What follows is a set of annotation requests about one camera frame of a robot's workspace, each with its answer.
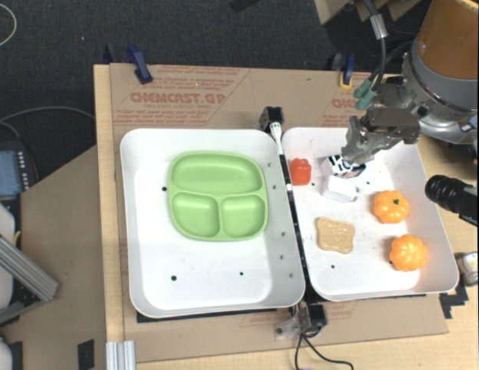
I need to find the black cylinder on white bracket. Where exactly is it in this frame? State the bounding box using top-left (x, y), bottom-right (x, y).
top-left (423, 173), bottom-right (479, 227)

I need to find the orange toy pumpkin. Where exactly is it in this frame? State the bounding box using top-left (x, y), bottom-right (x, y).
top-left (388, 234), bottom-right (429, 273)
top-left (373, 189), bottom-right (410, 225)

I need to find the beige toy bread slice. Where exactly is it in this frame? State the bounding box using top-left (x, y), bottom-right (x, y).
top-left (315, 216), bottom-right (356, 255)

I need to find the brown cardboard board red print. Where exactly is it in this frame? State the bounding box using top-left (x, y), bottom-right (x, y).
top-left (109, 62), bottom-right (450, 364)

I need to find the thin black and white rod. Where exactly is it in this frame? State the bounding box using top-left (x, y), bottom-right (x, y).
top-left (268, 122), bottom-right (314, 304)

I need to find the white plastic tray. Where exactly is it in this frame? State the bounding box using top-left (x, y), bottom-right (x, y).
top-left (280, 126), bottom-right (460, 302)
top-left (119, 127), bottom-right (307, 319)

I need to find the white cow-print milk carton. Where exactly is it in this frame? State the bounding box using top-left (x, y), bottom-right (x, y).
top-left (319, 153), bottom-right (368, 204)

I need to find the red toy pepper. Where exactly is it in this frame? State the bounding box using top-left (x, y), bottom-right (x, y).
top-left (288, 157), bottom-right (314, 187)

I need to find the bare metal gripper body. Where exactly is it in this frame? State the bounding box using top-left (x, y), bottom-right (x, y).
top-left (361, 76), bottom-right (422, 145)

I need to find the small silver can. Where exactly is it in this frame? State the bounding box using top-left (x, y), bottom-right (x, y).
top-left (454, 251), bottom-right (479, 287)

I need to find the green divided plate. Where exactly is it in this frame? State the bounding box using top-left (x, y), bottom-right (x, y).
top-left (167, 150), bottom-right (269, 243)

